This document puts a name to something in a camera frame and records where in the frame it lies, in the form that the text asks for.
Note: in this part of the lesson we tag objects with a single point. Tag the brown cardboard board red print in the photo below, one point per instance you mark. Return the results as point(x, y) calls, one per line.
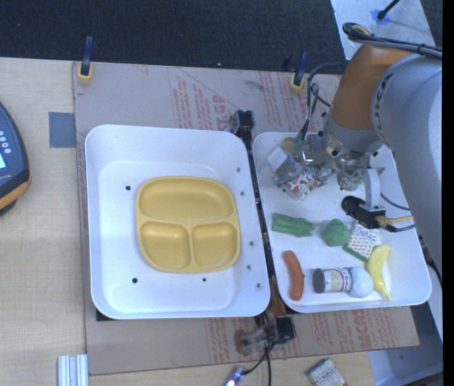
point(138, 95)

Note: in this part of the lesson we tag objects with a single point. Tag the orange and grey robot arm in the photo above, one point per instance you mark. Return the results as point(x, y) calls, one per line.
point(403, 103)

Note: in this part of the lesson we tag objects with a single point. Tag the green pepper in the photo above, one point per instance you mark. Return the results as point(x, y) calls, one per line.
point(336, 232)

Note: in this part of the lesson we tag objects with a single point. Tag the black cylinder on white bracket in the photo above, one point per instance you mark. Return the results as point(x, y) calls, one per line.
point(369, 214)

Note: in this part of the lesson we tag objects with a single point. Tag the white egg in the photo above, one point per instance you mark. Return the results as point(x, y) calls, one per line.
point(361, 283)

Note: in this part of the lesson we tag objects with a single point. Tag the yellow divided plate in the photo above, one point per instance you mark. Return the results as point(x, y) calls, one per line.
point(186, 223)

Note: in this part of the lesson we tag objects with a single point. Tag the white packet with orange print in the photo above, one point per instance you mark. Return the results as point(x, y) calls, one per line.
point(365, 240)

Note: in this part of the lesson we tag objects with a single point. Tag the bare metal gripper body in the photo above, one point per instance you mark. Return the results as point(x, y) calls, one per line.
point(318, 151)

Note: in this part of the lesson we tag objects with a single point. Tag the white and orange carton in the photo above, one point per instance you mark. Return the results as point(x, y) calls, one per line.
point(302, 185)

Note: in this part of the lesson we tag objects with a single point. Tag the yellow and white packet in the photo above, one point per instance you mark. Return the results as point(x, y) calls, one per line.
point(326, 374)

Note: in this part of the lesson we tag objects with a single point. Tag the small can with white label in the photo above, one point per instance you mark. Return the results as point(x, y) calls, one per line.
point(333, 280)

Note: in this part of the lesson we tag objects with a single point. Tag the yellow banana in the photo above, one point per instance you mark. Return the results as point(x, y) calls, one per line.
point(378, 269)

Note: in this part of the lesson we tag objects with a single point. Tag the orange sausage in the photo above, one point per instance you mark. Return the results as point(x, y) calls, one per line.
point(294, 276)

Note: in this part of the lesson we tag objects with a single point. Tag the white plastic tray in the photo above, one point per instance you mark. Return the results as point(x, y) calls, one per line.
point(323, 255)
point(122, 223)

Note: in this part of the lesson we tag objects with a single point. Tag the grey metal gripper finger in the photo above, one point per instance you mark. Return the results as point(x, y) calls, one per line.
point(322, 174)
point(289, 173)

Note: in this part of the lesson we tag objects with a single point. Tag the brown bread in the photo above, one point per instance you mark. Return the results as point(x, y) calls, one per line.
point(289, 143)

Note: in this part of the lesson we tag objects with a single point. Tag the thin black and white rod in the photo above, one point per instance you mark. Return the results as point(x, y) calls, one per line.
point(259, 211)

